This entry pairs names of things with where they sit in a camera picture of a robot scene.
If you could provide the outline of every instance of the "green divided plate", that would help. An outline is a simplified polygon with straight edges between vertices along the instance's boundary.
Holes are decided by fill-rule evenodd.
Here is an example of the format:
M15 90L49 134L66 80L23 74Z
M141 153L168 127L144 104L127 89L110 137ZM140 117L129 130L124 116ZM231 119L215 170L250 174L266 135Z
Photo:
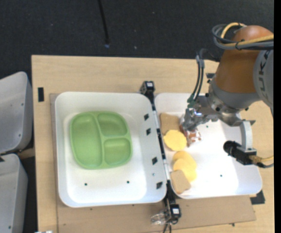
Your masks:
M115 112L84 112L70 122L70 142L77 163L87 169L126 164L132 140L125 119Z

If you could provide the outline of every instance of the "wooden tabletop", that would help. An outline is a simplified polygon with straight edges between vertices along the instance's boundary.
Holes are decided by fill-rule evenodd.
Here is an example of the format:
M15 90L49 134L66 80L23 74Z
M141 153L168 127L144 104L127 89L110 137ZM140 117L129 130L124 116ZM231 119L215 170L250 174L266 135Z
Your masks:
M205 72L214 73L218 63L206 60L205 65ZM156 94L191 93L196 74L196 61L187 59L32 56L38 230L161 232L162 226L152 226L149 221L150 214L162 208L161 203L74 209L60 201L55 180L50 95L65 91L138 92L143 81L154 81ZM205 82L201 92L207 91ZM273 118L269 108L260 101L241 115L247 120L256 120L252 130L258 155L272 155ZM172 231L274 232L274 169L260 169L260 173L265 204L252 206L249 196L181 200L185 215Z

